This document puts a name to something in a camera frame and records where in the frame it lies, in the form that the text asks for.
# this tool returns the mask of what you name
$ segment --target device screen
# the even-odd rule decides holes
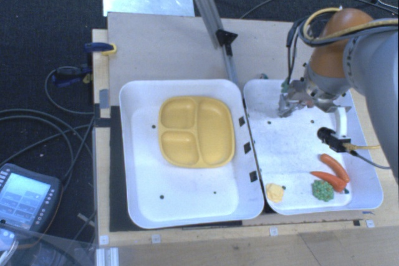
[[[50,184],[11,173],[0,192],[1,217],[7,224],[30,229]]]

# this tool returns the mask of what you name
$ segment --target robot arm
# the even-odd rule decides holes
[[[337,11],[325,25],[320,38],[342,30],[374,23],[357,9]],[[378,140],[398,182],[398,31],[379,27],[362,36],[317,47],[306,65],[304,76],[289,84],[279,102],[280,116],[295,109],[317,106],[336,112],[334,100],[353,87],[365,96]]]

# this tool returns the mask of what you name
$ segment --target toy carrot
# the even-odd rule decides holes
[[[348,173],[336,159],[324,153],[320,156],[320,160],[324,164],[330,166],[330,168],[335,172],[335,174],[339,178],[343,179],[346,183],[350,181]]]
[[[343,179],[338,178],[335,175],[332,175],[330,173],[318,172],[318,171],[313,171],[310,173],[311,173],[311,175],[314,175],[314,176],[318,177],[319,179],[322,179],[323,181],[330,183],[332,185],[332,187],[334,188],[334,191],[336,191],[336,192],[342,192],[347,185],[347,183]]]

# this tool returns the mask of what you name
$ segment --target white tray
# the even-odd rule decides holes
[[[383,200],[383,192],[375,168],[347,153],[336,153],[317,137],[317,130],[324,126],[335,130],[333,113],[318,108],[296,110],[287,118],[277,115],[279,95],[283,80],[252,80],[244,88],[249,126],[251,128],[256,157],[262,181],[285,186],[283,200],[268,201],[280,214],[303,214],[311,212],[343,211],[351,209],[374,209]],[[351,106],[347,113],[348,136],[356,145],[366,145],[358,116],[348,93],[337,104]],[[371,158],[368,151],[362,155]],[[324,202],[312,195],[311,184],[317,179],[310,171],[332,170],[319,160],[327,153],[347,170],[351,181],[347,184],[349,194],[337,194]]]
[[[168,163],[158,144],[158,112],[171,97],[201,95],[220,99],[230,109],[235,154],[220,168],[181,168]],[[120,91],[123,150],[129,215],[146,228],[251,219],[264,207],[256,176],[241,92],[228,80],[133,81]]]

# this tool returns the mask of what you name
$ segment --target yellow plate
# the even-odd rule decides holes
[[[160,109],[158,139],[163,157],[186,168],[217,168],[234,155],[234,127],[220,100],[185,96],[166,100]]]

